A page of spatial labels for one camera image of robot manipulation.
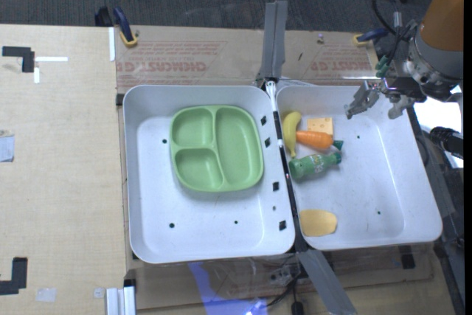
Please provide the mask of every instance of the green plate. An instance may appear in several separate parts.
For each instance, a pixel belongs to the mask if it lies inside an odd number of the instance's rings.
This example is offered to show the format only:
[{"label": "green plate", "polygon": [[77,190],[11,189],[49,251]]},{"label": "green plate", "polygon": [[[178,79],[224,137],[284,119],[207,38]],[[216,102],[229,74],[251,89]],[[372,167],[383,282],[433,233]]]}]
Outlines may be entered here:
[{"label": "green plate", "polygon": [[264,170],[254,119],[236,106],[180,110],[171,122],[170,150],[179,181],[201,192],[247,189]]}]

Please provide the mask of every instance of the carrot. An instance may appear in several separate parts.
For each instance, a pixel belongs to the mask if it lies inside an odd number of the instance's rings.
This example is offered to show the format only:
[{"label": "carrot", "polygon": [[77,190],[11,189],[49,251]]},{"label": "carrot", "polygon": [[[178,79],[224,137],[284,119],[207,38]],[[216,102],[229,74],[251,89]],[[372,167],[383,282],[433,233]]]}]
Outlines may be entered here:
[{"label": "carrot", "polygon": [[335,141],[328,133],[322,131],[296,131],[296,141],[303,145],[309,145],[313,148],[329,148],[334,145],[338,150],[341,150],[342,141]]}]

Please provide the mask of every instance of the banana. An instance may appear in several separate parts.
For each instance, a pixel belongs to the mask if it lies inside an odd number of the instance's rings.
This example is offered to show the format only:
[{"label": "banana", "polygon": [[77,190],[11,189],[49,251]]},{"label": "banana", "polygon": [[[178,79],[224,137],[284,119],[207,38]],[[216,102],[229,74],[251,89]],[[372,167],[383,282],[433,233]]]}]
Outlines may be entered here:
[{"label": "banana", "polygon": [[282,121],[283,142],[285,143],[285,147],[290,152],[290,156],[292,158],[296,156],[296,127],[301,119],[302,115],[299,111],[292,111],[287,114]]}]

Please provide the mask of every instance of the white plastic tray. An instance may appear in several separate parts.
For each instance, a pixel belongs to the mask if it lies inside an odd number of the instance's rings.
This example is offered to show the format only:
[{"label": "white plastic tray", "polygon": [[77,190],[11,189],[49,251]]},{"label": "white plastic tray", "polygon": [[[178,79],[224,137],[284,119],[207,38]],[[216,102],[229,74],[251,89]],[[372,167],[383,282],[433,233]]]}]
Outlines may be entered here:
[{"label": "white plastic tray", "polygon": [[[322,209],[338,218],[333,234],[305,240],[321,250],[435,240],[443,223],[408,116],[390,120],[391,104],[381,96],[374,107],[348,120],[344,105],[357,89],[289,86],[277,94],[281,114],[302,113],[299,129],[306,130],[308,118],[332,117],[334,138],[344,140],[339,166],[293,181],[299,211]],[[297,157],[316,152],[300,144],[296,149]]]},{"label": "white plastic tray", "polygon": [[[256,185],[200,193],[180,184],[170,122],[180,109],[197,105],[235,105],[253,116],[264,160]],[[291,248],[294,223],[267,94],[251,86],[137,86],[125,95],[123,111],[129,230],[139,259],[172,263],[279,255]]]}]

